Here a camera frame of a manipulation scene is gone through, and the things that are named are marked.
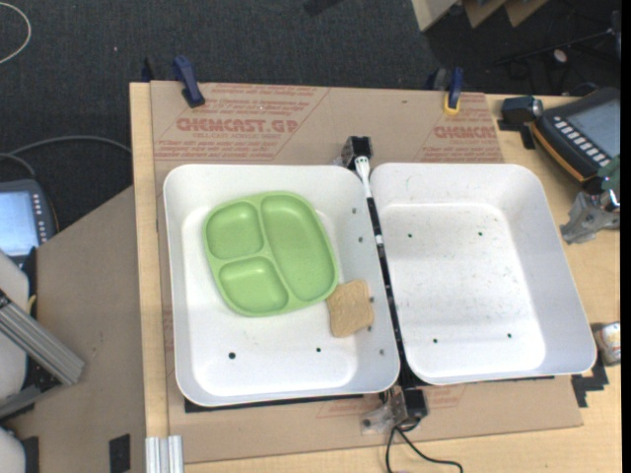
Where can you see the white plastic tray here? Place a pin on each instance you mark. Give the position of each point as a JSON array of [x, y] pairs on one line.
[[276, 362], [468, 289]]

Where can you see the tan toy bread slice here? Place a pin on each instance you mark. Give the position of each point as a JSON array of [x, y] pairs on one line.
[[350, 311]]

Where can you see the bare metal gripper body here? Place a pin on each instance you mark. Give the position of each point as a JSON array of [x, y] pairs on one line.
[[611, 196]]

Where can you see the small white can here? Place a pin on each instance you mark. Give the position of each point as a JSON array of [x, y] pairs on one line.
[[609, 343]]

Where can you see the thin black and white rod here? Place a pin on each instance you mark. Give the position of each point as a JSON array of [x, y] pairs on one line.
[[378, 229]]

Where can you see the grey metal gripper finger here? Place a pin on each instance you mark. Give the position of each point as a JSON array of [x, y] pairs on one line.
[[586, 209], [586, 230]]

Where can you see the green divided plate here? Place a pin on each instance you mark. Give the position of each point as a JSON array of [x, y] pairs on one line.
[[296, 244]]

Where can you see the brown cardboard board red print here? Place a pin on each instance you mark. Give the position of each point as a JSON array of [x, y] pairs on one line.
[[394, 116]]

